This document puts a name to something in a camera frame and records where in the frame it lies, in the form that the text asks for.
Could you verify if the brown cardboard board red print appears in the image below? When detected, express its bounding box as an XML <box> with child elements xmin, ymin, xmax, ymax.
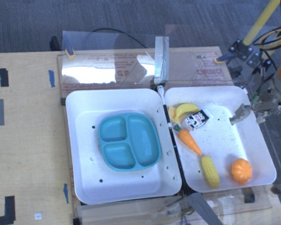
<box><xmin>57</xmin><ymin>40</ymin><xmax>279</xmax><ymax>223</ymax></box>

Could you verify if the black and white milk carton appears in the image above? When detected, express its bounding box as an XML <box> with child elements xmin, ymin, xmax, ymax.
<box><xmin>184</xmin><ymin>108</ymin><xmax>214</xmax><ymax>132</ymax></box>

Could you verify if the orange carrot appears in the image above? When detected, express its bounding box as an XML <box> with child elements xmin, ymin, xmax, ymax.
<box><xmin>173</xmin><ymin>123</ymin><xmax>203</xmax><ymax>158</ymax></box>

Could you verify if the thin black and white rod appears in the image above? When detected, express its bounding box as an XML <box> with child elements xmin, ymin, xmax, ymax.
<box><xmin>156</xmin><ymin>84</ymin><xmax>186</xmax><ymax>190</ymax></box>

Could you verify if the blue divided plate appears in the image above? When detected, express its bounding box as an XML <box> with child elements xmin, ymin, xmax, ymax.
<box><xmin>97</xmin><ymin>111</ymin><xmax>163</xmax><ymax>173</ymax></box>

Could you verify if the yellow banana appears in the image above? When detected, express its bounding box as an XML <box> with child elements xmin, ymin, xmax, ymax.
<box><xmin>168</xmin><ymin>102</ymin><xmax>201</xmax><ymax>125</ymax></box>

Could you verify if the orange pumpkin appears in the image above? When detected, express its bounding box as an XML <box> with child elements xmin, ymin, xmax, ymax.
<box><xmin>230</xmin><ymin>157</ymin><xmax>254</xmax><ymax>185</ymax></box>

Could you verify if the yellow corn cob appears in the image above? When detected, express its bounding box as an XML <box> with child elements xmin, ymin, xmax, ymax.
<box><xmin>200</xmin><ymin>154</ymin><xmax>221</xmax><ymax>190</ymax></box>

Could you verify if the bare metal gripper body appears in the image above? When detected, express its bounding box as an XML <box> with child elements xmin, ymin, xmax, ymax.
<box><xmin>250</xmin><ymin>99</ymin><xmax>281</xmax><ymax>116</ymax></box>

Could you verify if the white plastic tray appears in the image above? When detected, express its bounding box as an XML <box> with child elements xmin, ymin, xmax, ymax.
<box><xmin>164</xmin><ymin>82</ymin><xmax>278</xmax><ymax>195</ymax></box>
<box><xmin>64</xmin><ymin>85</ymin><xmax>183</xmax><ymax>206</ymax></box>

